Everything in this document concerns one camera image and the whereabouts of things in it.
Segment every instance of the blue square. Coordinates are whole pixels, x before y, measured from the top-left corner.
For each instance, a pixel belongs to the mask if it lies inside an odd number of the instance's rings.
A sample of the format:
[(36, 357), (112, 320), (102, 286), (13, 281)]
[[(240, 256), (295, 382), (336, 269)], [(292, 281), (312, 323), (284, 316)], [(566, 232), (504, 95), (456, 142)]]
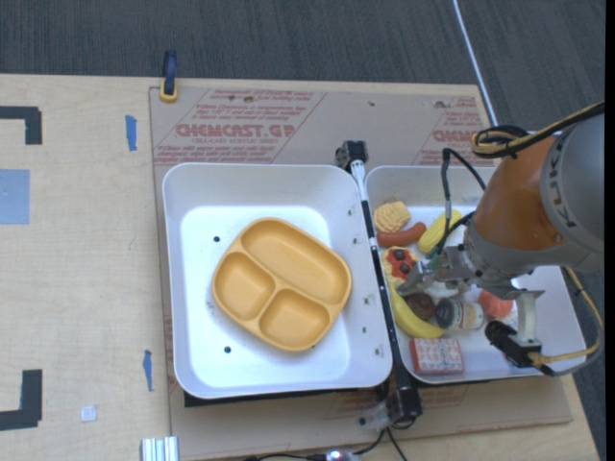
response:
[(30, 224), (30, 171), (0, 169), (0, 224)]

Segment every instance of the white tray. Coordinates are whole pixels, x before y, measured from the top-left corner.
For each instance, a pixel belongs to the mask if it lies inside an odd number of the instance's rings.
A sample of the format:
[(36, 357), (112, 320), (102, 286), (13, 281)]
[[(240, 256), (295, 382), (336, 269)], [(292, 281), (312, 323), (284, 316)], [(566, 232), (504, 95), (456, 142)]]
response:
[[(485, 182), (493, 170), (493, 168), (477, 169)], [(448, 178), (453, 207), (464, 215), (474, 210), (482, 192), (470, 172), (463, 167), (451, 167)], [(410, 224), (422, 221), (429, 226), (444, 211), (444, 190), (439, 167), (381, 166), (367, 175), (365, 183), (372, 209), (392, 198), (399, 199), (410, 211)], [(448, 240), (449, 245), (462, 241), (463, 229), (460, 227), (451, 235)], [(410, 246), (410, 249), (420, 255), (416, 244)], [(541, 267), (531, 276), (518, 278), (514, 283), (519, 288), (545, 290), (536, 301), (536, 338), (542, 342), (542, 352), (545, 355), (585, 349), (577, 314), (559, 268)], [(477, 298), (478, 291), (475, 295), (467, 294), (467, 297), (470, 300)], [(484, 335), (484, 325), (477, 331), (464, 330), (445, 335), (457, 338), (459, 342), (465, 366), (462, 374), (418, 375), (412, 365), (409, 336), (399, 328), (396, 330), (404, 365), (415, 377), (425, 383), (450, 384), (541, 375), (534, 368), (517, 368), (505, 360), (502, 353), (489, 344)], [(583, 361), (582, 357), (557, 361), (550, 366), (555, 371), (563, 371)]]
[[(177, 380), (204, 399), (365, 388), (392, 358), (354, 179), (329, 165), (188, 163), (162, 183)], [(277, 217), (346, 261), (351, 295), (329, 332), (285, 352), (229, 318), (211, 293), (213, 271), (248, 224)]]

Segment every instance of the gray carpet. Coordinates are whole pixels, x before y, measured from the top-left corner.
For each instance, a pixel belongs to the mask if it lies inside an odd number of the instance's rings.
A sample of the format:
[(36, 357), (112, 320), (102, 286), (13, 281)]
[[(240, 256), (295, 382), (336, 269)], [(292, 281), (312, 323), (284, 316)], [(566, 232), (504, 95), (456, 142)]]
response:
[[(606, 0), (0, 0), (0, 18), (0, 73), (158, 76), (175, 48), (181, 77), (482, 81), (492, 118), (528, 130), (605, 93)], [(604, 273), (582, 280), (603, 314)], [(606, 459), (603, 356), (575, 380)]]

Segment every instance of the wooden table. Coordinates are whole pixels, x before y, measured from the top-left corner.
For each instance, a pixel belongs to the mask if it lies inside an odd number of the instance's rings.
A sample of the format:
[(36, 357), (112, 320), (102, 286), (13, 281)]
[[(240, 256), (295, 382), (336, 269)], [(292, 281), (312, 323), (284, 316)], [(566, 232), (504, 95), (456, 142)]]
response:
[[(159, 85), (156, 78), (0, 76), (0, 106), (42, 112), (42, 145), (26, 145), (23, 120), (0, 120), (0, 170), (29, 171), (30, 204), (27, 223), (0, 224), (0, 411), (20, 408), (22, 371), (43, 374), (42, 420), (34, 428), (0, 431), (3, 459), (138, 459), (141, 439), (170, 434), (148, 102), (149, 88)], [(127, 115), (136, 119), (135, 151), (127, 144)], [(144, 375), (145, 351), (153, 357), (153, 391)], [(400, 445), (410, 459), (598, 459), (575, 383), (570, 376), (561, 382), (569, 423)], [(80, 417), (89, 405), (96, 406), (94, 422)], [(363, 459), (398, 457), (383, 441)]]

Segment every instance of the orange divided plate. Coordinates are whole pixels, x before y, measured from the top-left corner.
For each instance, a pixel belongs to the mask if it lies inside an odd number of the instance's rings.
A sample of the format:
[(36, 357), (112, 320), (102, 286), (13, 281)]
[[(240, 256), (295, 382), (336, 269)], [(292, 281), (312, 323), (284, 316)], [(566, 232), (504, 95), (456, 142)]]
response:
[(212, 293), (233, 320), (290, 352), (325, 336), (352, 287), (345, 261), (320, 241), (281, 219), (245, 228), (213, 273)]

